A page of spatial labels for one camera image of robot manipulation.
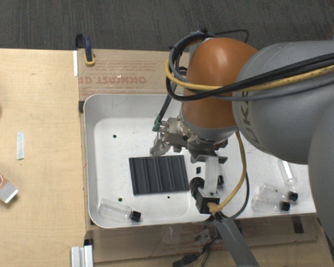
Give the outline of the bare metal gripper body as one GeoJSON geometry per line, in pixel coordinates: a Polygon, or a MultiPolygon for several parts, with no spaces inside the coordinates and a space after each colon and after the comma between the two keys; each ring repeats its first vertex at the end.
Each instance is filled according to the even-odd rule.
{"type": "Polygon", "coordinates": [[[188,148],[188,143],[195,141],[195,135],[180,117],[170,117],[162,121],[159,134],[165,151],[172,149],[174,152],[181,152],[182,148],[188,148]]]}

